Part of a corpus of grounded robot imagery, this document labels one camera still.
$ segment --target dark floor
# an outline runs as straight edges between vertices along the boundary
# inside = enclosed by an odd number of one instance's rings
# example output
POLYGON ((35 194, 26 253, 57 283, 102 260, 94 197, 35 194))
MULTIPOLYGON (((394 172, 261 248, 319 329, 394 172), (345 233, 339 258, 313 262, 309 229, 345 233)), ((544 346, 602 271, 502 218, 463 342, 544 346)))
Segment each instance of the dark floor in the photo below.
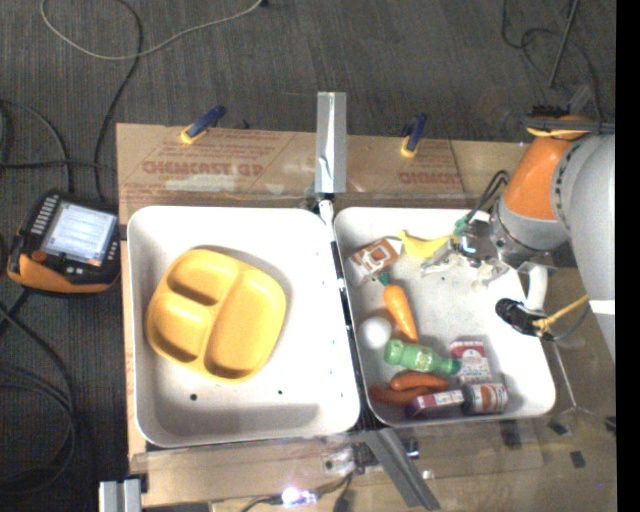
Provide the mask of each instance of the dark floor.
MULTIPOLYGON (((149 50, 255 2, 44 3, 54 27, 102 58, 55 35, 42 5, 26 0, 1 8, 3 253, 27 208, 49 188, 71 184, 78 194, 100 191, 117 202, 115 172, 99 171, 98 190, 86 165, 70 166, 69 181, 64 167, 6 164, 67 159, 113 168, 116 122, 184 126, 223 104, 228 114, 221 127, 246 122, 253 129, 312 132, 316 93, 342 91, 350 134, 396 136, 405 121, 425 112, 429 138, 519 141, 528 136, 523 114, 535 105, 565 107, 580 90, 593 93, 585 112, 615 122, 613 1, 579 3, 557 73, 567 0, 270 0, 137 60, 104 58, 138 51, 132 9, 144 30, 141 47, 149 50)), ((2 311, 20 293, 3 270, 2 311)), ((52 347, 68 369, 79 428, 69 467, 53 485, 3 494, 17 490, 4 485, 16 471, 51 460, 65 439, 66 417, 48 395, 17 388, 0 373, 0 510, 96 510, 96 482, 127 473, 120 285, 85 299, 30 295, 11 316, 31 335, 0 318, 0 365, 20 365, 64 387, 43 349, 52 347)))

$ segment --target yellow plate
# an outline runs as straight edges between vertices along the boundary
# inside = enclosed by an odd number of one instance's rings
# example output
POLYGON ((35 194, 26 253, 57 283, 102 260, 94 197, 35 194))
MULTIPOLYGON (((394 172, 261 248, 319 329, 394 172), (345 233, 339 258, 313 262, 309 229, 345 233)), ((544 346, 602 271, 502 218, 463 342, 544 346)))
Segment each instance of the yellow plate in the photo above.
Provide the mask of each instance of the yellow plate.
POLYGON ((154 350, 198 373, 242 382, 266 364, 286 311, 278 282, 208 249, 177 258, 158 284, 145 318, 154 350))

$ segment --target white tray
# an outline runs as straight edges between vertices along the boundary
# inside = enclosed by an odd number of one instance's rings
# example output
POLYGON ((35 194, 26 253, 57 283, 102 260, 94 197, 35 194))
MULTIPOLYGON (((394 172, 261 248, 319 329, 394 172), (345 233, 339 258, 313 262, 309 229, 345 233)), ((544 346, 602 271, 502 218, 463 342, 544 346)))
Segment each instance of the white tray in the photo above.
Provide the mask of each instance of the white tray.
POLYGON ((326 228, 305 210, 152 206, 128 226, 135 410, 160 447, 310 437, 348 430, 360 403, 326 228), (274 277, 285 322, 267 364, 224 384, 156 354, 144 313, 169 264, 210 247, 274 277))
MULTIPOLYGON (((456 220, 466 211, 412 208, 352 207, 336 215, 335 233, 341 259, 385 236, 401 230, 424 239, 451 234, 456 220)), ((447 355, 449 344, 456 340, 484 341, 493 375, 507 387, 509 400, 503 414, 463 416, 461 412, 444 418, 406 419, 404 411, 369 400, 369 406, 383 423, 394 427, 514 419, 539 416, 555 402, 555 386, 549 366, 537 338, 519 334, 495 313, 496 302, 509 297, 524 300, 516 271, 509 271, 487 288, 473 287, 477 271, 453 267, 447 272, 421 277, 422 261, 406 254, 390 270, 392 281, 401 284, 409 297, 420 342, 447 355)), ((354 328, 366 318, 384 314, 382 286, 368 282, 355 287, 347 284, 354 328)), ((358 355, 366 387, 387 385, 400 366, 387 364, 384 349, 371 350, 357 339, 358 355)))

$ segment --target orange and black device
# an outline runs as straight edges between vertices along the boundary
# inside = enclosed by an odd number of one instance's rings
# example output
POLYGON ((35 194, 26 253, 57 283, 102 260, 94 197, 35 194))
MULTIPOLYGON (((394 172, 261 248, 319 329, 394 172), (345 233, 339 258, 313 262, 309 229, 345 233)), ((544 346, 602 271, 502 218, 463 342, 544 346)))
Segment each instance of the orange and black device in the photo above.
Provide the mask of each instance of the orange and black device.
POLYGON ((106 290, 120 275, 115 209, 57 190, 43 194, 13 238, 7 275, 57 294, 106 290))

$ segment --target button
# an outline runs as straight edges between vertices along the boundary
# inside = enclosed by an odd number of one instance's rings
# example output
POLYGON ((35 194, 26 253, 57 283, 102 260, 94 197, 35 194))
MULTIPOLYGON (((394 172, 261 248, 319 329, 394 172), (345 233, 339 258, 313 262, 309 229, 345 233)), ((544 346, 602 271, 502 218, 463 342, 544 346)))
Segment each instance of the button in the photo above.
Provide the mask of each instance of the button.
POLYGON ((44 263, 47 260, 47 253, 44 251, 33 251, 31 253, 31 259, 36 263, 44 263))

